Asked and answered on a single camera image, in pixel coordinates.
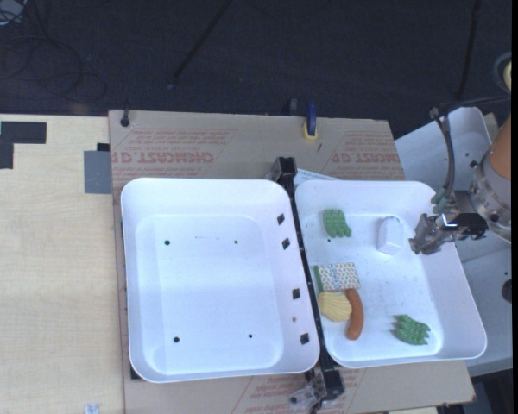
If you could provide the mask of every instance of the black floor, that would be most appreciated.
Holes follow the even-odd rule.
[[[313,100],[318,116],[387,119],[398,138],[435,105],[508,95],[512,0],[233,0],[181,68],[225,2],[27,0],[17,13],[0,0],[0,113],[280,115],[294,98],[298,115]],[[510,112],[473,105],[499,123]]]

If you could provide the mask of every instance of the sponge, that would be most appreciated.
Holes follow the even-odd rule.
[[[335,292],[361,286],[353,262],[313,266],[313,271],[321,291]]]

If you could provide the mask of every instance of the light wood surface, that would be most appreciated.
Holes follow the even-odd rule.
[[[123,412],[111,195],[85,194],[102,117],[46,121],[0,170],[0,413]]]

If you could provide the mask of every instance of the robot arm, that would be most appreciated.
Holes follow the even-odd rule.
[[[512,243],[511,116],[482,161],[473,166],[474,175],[468,191],[452,189],[451,164],[454,162],[451,155],[451,176],[448,173],[444,187],[433,198],[434,215],[420,216],[415,237],[409,240],[411,249],[416,254],[436,253],[446,242],[468,236],[479,239],[487,229]]]

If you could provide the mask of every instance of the white tray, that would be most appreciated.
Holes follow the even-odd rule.
[[[418,361],[471,359],[486,348],[486,335],[457,249],[446,243],[436,254],[414,254],[408,238],[420,214],[432,215],[434,191],[416,181],[325,181],[299,185],[295,200],[310,268],[354,262],[361,281],[363,333],[345,335],[346,322],[322,316],[326,348],[344,367],[374,367]],[[351,238],[331,238],[322,212],[340,209]],[[403,224],[401,249],[394,255],[377,250],[380,221],[396,216]],[[319,284],[314,283],[315,290]],[[409,345],[395,334],[395,316],[408,314],[427,323],[428,344]]]
[[[121,207],[129,355],[143,379],[314,366],[319,339],[282,187],[260,179],[135,179]]]

